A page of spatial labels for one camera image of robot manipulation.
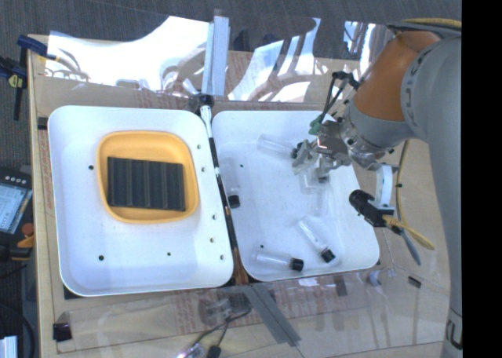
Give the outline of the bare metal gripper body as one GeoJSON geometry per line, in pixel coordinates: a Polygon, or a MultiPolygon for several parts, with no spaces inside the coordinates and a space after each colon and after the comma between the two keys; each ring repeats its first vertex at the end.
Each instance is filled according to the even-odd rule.
{"type": "Polygon", "coordinates": [[[320,156],[327,155],[335,159],[335,170],[356,163],[365,170],[374,171],[387,150],[365,140],[347,120],[344,120],[326,121],[321,125],[315,151],[320,156]]]}

